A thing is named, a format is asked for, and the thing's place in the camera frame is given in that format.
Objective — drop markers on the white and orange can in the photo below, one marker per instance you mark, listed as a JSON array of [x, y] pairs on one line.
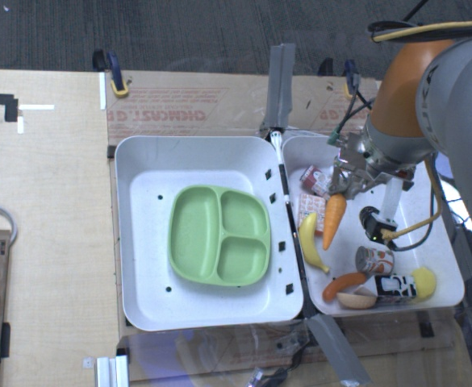
[[374, 260]]

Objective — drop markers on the yellow round object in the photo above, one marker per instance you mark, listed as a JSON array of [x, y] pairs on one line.
[[424, 282]]

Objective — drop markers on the orange and white packet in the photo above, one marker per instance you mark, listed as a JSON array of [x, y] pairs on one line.
[[310, 206]]

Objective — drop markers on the tan bread piece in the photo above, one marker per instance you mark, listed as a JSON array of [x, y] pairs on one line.
[[356, 300]]

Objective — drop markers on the red and white small carton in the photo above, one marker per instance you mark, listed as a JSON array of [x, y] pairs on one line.
[[312, 177]]

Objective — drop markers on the white plastic tray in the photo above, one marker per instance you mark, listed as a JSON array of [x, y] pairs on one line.
[[147, 232], [421, 256]]

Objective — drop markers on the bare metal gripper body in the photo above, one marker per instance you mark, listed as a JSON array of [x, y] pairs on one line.
[[360, 163]]

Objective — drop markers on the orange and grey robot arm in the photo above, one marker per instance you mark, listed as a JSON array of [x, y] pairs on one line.
[[441, 107]]

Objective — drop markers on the green divided plate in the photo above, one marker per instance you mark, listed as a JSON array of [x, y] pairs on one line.
[[195, 236]]

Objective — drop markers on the yellow banana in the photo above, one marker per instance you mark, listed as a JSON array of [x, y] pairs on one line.
[[309, 240]]

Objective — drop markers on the black cylinder on white bracket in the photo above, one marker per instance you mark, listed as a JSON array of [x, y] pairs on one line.
[[377, 226]]

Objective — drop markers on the orange sausage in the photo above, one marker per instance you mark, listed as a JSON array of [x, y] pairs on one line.
[[342, 284]]

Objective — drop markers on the brown cardboard board red print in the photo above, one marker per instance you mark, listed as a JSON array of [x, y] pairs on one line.
[[187, 111]]

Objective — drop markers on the black and white carton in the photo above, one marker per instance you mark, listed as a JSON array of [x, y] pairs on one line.
[[395, 288]]

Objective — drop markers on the orange carrot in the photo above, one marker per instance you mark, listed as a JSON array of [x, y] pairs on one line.
[[333, 216]]

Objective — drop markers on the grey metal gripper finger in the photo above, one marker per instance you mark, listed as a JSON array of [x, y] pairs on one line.
[[335, 181], [352, 190]]

